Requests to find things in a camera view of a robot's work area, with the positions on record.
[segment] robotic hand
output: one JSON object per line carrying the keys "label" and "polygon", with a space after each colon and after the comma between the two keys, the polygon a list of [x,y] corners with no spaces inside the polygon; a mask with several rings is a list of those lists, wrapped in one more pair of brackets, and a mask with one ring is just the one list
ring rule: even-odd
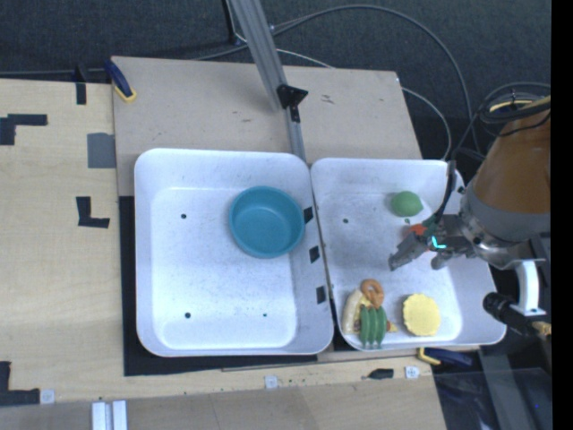
{"label": "robotic hand", "polygon": [[504,99],[479,112],[483,123],[504,127],[463,192],[458,214],[444,214],[456,180],[452,155],[441,206],[410,228],[389,257],[389,267],[394,271],[431,251],[436,253],[433,269],[465,256],[484,259],[499,270],[515,270],[519,300],[491,293],[483,308],[522,335],[551,334],[546,312],[539,307],[537,271],[548,257],[535,245],[540,237],[551,238],[551,96],[525,99],[519,105],[515,95]]}

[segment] white tray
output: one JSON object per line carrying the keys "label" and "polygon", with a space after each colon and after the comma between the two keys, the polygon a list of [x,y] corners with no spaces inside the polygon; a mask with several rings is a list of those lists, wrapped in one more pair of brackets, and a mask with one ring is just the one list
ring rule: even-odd
{"label": "white tray", "polygon": [[136,317],[141,343],[162,357],[310,355],[334,323],[316,215],[290,254],[254,258],[227,214],[244,189],[269,185],[313,206],[308,167],[285,153],[144,152],[135,182]]}
{"label": "white tray", "polygon": [[[493,344],[505,334],[482,307],[495,286],[488,264],[478,258],[456,258],[434,271],[434,253],[391,271],[390,254],[403,239],[405,219],[389,208],[391,196],[404,190],[417,193],[423,211],[411,224],[427,219],[441,204],[447,181],[447,164],[438,160],[320,159],[311,168],[312,189],[321,225],[325,260],[338,318],[346,299],[364,279],[377,279],[384,287],[384,308],[398,332],[388,333],[383,349]],[[458,175],[456,189],[463,185]],[[458,213],[461,195],[455,191],[446,213]],[[409,334],[402,303],[413,293],[434,298],[441,325],[435,336]],[[342,333],[354,348],[364,350],[357,335]]]}

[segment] brown toy donut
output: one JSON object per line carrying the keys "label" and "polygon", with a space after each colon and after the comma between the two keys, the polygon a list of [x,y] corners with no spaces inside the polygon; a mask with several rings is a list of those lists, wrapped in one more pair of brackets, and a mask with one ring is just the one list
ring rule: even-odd
{"label": "brown toy donut", "polygon": [[378,309],[384,302],[384,290],[379,281],[375,279],[365,279],[360,285],[360,291],[368,298],[372,305]]}

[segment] blue bowl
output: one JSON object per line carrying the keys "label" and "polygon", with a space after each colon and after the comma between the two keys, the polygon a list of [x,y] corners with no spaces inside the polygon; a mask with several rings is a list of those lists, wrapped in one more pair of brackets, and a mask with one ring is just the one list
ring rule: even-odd
{"label": "blue bowl", "polygon": [[287,254],[302,240],[304,215],[296,201],[270,186],[248,188],[233,200],[229,226],[237,245],[251,256]]}

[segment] wooden table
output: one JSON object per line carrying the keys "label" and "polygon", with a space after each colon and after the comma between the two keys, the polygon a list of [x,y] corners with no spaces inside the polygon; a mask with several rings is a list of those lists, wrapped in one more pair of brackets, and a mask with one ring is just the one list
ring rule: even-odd
{"label": "wooden table", "polygon": [[[139,59],[116,61],[128,73],[136,65],[159,66],[152,60],[143,64]],[[212,136],[195,140],[194,148],[227,142],[219,145],[221,149],[238,145],[245,150],[288,151],[286,129],[273,137],[274,128],[259,119],[272,114],[261,105],[266,99],[254,65],[165,62],[172,72],[182,67],[202,72],[202,87],[215,97],[220,95],[221,84],[237,84],[237,78],[246,84],[238,101],[232,90],[225,90],[230,99],[216,113],[210,111],[210,102],[202,99],[204,116],[238,115],[236,123],[243,128],[235,126],[237,134],[219,132],[215,141]],[[394,73],[287,67],[286,75],[294,86],[311,91],[300,106],[309,162],[323,156],[420,158]],[[192,77],[181,78],[192,81]],[[133,87],[139,87],[138,98],[133,106],[145,113],[149,106],[146,97],[152,102],[150,90],[136,83],[137,79]],[[118,195],[133,189],[133,157],[148,148],[151,139],[158,140],[157,146],[186,143],[174,135],[169,140],[165,132],[158,135],[160,130],[153,133],[155,130],[145,126],[134,135],[133,129],[124,125],[130,105],[117,102],[109,85],[89,83],[86,91],[87,103],[78,105],[76,85],[71,82],[0,80],[0,118],[45,114],[48,119],[46,126],[17,125],[14,145],[0,145],[0,361],[12,362],[11,390],[53,390],[56,403],[61,404],[0,408],[4,418],[14,419],[15,425],[23,416],[37,416],[45,422],[49,415],[54,423],[59,418],[72,422],[73,413],[61,417],[66,414],[64,407],[70,411],[96,400],[129,400],[130,422],[138,421],[137,428],[153,428],[154,419],[165,423],[161,409],[168,412],[176,428],[177,419],[185,420],[185,413],[190,412],[186,400],[194,397],[196,412],[211,416],[213,409],[217,411],[219,427],[208,428],[242,428],[233,424],[226,412],[252,408],[254,402],[258,408],[252,408],[252,418],[271,415],[278,403],[294,403],[292,417],[307,419],[304,428],[347,428],[348,422],[363,422],[368,428],[369,423],[381,419],[399,428],[398,422],[404,418],[409,426],[445,428],[432,370],[412,352],[373,356],[330,348],[309,365],[125,377]],[[331,102],[338,105],[336,111]],[[369,111],[361,114],[367,107]],[[156,111],[168,117],[169,109]],[[389,114],[384,115],[384,109],[390,110]],[[249,113],[252,121],[246,121]],[[267,133],[248,132],[245,126],[253,122]],[[95,133],[115,135],[117,169],[89,167],[87,140]],[[343,138],[341,133],[351,134]],[[239,143],[228,143],[233,135],[240,137]],[[90,197],[91,216],[109,218],[108,228],[78,226],[78,196]],[[421,376],[404,379],[406,366],[416,366]],[[395,379],[365,380],[376,368],[393,368]],[[276,390],[265,390],[265,376],[276,376]],[[161,405],[157,413],[150,413],[150,403]],[[177,414],[178,409],[183,409],[183,414]],[[244,428],[256,428],[258,424],[245,412]],[[270,427],[282,428],[278,423]],[[293,427],[285,424],[284,428]]]}

